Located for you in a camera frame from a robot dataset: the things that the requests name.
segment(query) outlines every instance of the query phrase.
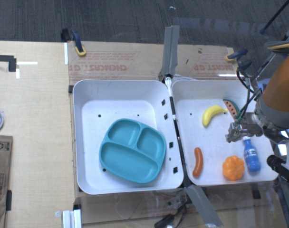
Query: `yellow banana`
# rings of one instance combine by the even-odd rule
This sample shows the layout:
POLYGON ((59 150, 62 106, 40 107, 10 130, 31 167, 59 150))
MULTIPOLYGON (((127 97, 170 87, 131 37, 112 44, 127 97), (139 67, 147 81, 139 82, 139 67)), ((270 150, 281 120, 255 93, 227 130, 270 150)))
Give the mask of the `yellow banana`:
POLYGON ((225 113, 225 112, 227 112, 227 111, 228 111, 227 108, 222 108, 220 105, 217 105, 217 104, 210 106, 209 108, 207 108, 207 109, 204 111, 204 113, 203 113, 203 115, 202 115, 202 124, 203 124, 205 127, 208 126, 211 118, 212 118, 214 115, 216 115, 216 114, 218 114, 218 113, 221 113, 221 112, 225 113))

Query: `pumpkin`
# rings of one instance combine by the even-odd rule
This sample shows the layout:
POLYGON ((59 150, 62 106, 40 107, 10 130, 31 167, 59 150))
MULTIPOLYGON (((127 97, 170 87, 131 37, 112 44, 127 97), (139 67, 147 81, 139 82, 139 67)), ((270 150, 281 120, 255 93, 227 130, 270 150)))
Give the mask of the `pumpkin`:
POLYGON ((224 176, 231 181, 241 178, 244 171, 244 161, 236 155, 227 157, 225 162, 222 164, 222 172, 224 176))

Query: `hot dog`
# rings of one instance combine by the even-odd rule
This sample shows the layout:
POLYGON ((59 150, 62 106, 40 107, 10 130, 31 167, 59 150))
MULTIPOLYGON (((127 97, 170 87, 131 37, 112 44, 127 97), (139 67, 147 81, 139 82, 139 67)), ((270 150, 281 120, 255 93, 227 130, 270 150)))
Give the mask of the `hot dog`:
POLYGON ((202 157, 202 151, 199 147, 196 147, 194 149, 194 154, 195 154, 195 167, 192 172, 194 177, 198 177, 201 174, 202 171, 202 164, 203 164, 203 157, 202 157))

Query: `teal plate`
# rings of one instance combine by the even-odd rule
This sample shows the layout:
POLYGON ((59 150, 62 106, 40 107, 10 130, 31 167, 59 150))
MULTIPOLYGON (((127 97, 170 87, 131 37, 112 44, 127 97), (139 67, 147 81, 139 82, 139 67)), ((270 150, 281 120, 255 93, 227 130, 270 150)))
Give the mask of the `teal plate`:
POLYGON ((119 119, 107 130, 99 160, 111 173, 136 183, 148 183, 164 162, 166 143, 154 128, 131 119, 119 119))

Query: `blue bottle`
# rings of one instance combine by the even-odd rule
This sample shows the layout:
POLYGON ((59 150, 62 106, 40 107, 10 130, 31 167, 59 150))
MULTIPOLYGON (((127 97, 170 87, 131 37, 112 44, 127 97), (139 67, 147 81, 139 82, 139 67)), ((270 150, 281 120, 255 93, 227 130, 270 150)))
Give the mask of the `blue bottle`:
POLYGON ((260 170, 260 162, 258 159, 258 153, 255 147, 250 142, 250 137, 243 137, 243 142, 245 144, 244 149, 244 159, 246 161, 247 167, 249 171, 259 171, 260 170))

